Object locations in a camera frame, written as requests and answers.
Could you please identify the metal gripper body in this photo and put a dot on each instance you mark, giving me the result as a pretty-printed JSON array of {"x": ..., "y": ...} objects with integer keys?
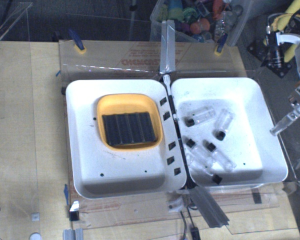
[{"x": 299, "y": 99}]

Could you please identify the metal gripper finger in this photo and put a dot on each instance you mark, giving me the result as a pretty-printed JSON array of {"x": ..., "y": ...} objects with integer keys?
[{"x": 283, "y": 124}]

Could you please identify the white plastic tray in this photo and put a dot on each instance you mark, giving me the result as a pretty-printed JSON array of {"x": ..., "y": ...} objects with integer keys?
[
  {"x": 125, "y": 169},
  {"x": 247, "y": 114}
]

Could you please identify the clear bottle with black cap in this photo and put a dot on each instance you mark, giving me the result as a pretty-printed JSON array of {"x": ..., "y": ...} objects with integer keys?
[
  {"x": 217, "y": 179},
  {"x": 200, "y": 155},
  {"x": 221, "y": 157},
  {"x": 224, "y": 122},
  {"x": 201, "y": 115}
]

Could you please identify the clear plastic bin of toys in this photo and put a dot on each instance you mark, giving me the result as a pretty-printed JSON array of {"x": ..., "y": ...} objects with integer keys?
[{"x": 197, "y": 11}]

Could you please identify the brown cardboard board red print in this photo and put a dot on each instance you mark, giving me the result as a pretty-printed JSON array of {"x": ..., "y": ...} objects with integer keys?
[{"x": 145, "y": 56}]

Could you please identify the black ribbed rectangular block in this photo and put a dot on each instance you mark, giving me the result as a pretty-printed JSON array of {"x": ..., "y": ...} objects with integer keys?
[{"x": 128, "y": 129}]

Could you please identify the yellow rectangular bowl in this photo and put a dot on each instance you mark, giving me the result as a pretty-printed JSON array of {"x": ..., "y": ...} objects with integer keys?
[{"x": 127, "y": 102}]

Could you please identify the black cylinder on white bracket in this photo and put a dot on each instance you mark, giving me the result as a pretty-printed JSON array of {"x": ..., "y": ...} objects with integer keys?
[{"x": 276, "y": 50}]

